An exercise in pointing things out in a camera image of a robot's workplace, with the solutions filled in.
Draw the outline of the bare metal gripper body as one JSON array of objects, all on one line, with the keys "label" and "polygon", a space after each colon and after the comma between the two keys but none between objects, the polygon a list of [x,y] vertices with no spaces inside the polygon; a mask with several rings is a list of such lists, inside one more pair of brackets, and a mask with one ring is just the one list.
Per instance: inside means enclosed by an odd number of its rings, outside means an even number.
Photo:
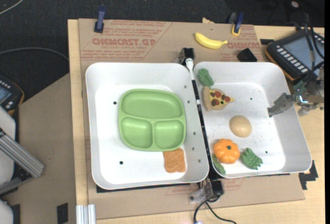
[{"label": "bare metal gripper body", "polygon": [[294,94],[294,101],[303,110],[313,110],[316,108],[324,108],[324,96],[321,94]]}]

